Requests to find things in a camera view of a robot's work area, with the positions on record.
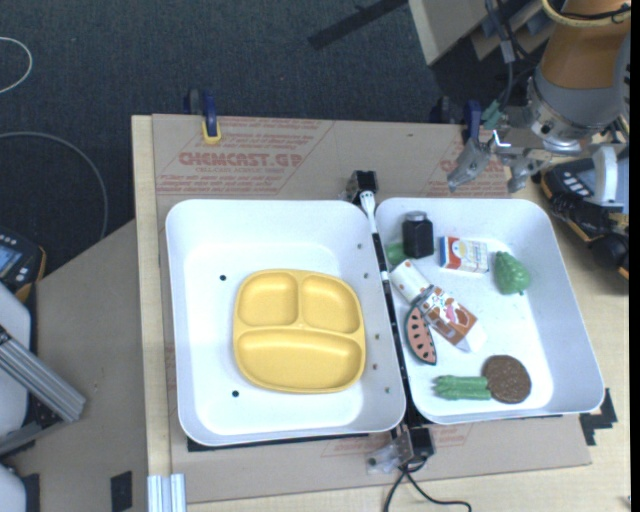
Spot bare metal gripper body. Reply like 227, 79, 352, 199
491, 112, 589, 167

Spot black bottle with grey cap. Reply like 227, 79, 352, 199
401, 210, 436, 260

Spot white carton, red blue print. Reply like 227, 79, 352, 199
438, 235, 491, 275

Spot green leafy toy vegetable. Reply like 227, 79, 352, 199
493, 250, 533, 297

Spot thin black and white rod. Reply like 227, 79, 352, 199
359, 191, 409, 427

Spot white and orange bottle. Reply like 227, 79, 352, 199
389, 259, 436, 304

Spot white plastic tray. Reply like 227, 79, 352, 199
373, 196, 607, 426
164, 198, 407, 448

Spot brown and white carton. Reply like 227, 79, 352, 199
420, 284, 488, 354

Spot red watermelon slice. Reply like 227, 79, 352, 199
403, 305, 440, 368

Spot brown round biscuit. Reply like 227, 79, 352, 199
480, 354, 533, 405

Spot brown cardboard board, red print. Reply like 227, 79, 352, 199
151, 113, 594, 504

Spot green asparagus bundle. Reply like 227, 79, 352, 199
432, 374, 494, 403

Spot yellow divided plate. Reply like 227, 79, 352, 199
231, 268, 368, 396

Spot black cylinder on white bracket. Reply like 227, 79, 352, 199
591, 144, 630, 269

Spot black block with thin wires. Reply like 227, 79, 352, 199
366, 426, 437, 475
344, 169, 379, 205

